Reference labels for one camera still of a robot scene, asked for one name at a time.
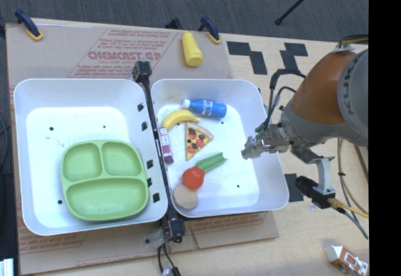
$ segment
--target bottle cap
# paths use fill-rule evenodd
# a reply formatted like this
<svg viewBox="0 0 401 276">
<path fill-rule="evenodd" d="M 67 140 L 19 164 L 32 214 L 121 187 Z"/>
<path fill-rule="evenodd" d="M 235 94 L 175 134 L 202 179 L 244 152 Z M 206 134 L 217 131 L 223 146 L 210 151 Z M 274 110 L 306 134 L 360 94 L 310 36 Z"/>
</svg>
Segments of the bottle cap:
<svg viewBox="0 0 401 276">
<path fill-rule="evenodd" d="M 182 108 L 189 109 L 189 105 L 190 105 L 190 100 L 185 98 L 184 101 L 182 101 Z"/>
</svg>

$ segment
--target beige round object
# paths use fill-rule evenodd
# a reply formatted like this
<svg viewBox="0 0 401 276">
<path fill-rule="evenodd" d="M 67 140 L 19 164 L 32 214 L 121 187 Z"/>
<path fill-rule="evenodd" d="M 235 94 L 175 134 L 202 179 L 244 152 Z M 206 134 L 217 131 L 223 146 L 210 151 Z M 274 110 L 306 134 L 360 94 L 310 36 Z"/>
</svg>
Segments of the beige round object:
<svg viewBox="0 0 401 276">
<path fill-rule="evenodd" d="M 193 209 L 198 204 L 198 195 L 196 191 L 189 189 L 184 184 L 179 184 L 173 190 L 173 197 L 177 205 L 183 209 Z"/>
</svg>

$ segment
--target yellow bottle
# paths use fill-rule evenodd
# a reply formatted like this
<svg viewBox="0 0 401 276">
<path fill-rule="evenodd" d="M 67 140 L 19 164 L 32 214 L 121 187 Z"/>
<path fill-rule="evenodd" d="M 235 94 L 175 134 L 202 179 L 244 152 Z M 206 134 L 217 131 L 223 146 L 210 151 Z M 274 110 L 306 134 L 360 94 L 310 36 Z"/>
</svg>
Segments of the yellow bottle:
<svg viewBox="0 0 401 276">
<path fill-rule="evenodd" d="M 182 48 L 184 50 L 185 62 L 188 66 L 198 66 L 202 63 L 203 54 L 192 33 L 184 32 L 182 35 Z"/>
</svg>

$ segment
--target white plastic tray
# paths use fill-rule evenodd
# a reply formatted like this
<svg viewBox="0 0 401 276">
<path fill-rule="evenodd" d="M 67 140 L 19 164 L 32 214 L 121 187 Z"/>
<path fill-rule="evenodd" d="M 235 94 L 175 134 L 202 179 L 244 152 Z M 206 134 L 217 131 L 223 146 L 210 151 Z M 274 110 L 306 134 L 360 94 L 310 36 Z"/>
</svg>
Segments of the white plastic tray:
<svg viewBox="0 0 401 276">
<path fill-rule="evenodd" d="M 174 162 L 167 165 L 171 192 L 181 183 L 181 175 L 200 159 L 223 152 L 227 161 L 209 171 L 197 190 L 198 205 L 192 210 L 176 210 L 189 218 L 270 211 L 288 202 L 288 187 L 277 154 L 262 154 L 244 160 L 241 150 L 249 135 L 266 119 L 259 90 L 245 80 L 159 80 L 152 86 L 152 99 L 158 126 L 165 116 L 182 108 L 185 98 L 205 98 L 227 105 L 223 119 L 201 117 L 199 125 L 214 138 L 188 161 L 185 160 L 185 124 L 169 130 Z"/>
<path fill-rule="evenodd" d="M 32 232 L 57 235 L 163 217 L 167 195 L 139 85 L 122 79 L 29 79 L 17 85 L 14 105 L 22 212 Z M 138 150 L 147 179 L 151 179 L 149 201 L 140 213 L 94 223 L 68 211 L 61 187 L 61 156 L 68 146 L 94 139 L 121 140 Z"/>
</svg>

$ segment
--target cardboard sheet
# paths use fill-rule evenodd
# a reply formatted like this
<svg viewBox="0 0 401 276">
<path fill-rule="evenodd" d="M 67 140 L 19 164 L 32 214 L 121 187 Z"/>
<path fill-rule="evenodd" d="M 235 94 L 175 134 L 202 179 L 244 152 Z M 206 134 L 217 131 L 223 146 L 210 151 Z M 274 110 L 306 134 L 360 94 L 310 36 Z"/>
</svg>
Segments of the cardboard sheet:
<svg viewBox="0 0 401 276">
<path fill-rule="evenodd" d="M 21 274 L 156 255 L 146 238 L 157 232 L 158 222 L 56 236 L 27 229 L 21 214 L 13 90 L 27 78 L 130 78 L 138 60 L 150 61 L 151 84 L 161 78 L 231 78 L 225 46 L 213 44 L 206 32 L 194 32 L 204 60 L 190 68 L 180 30 L 33 21 L 44 34 L 39 42 L 21 24 L 6 26 Z M 182 243 L 170 245 L 172 252 L 278 237 L 272 212 L 188 220 L 185 229 Z"/>
</svg>

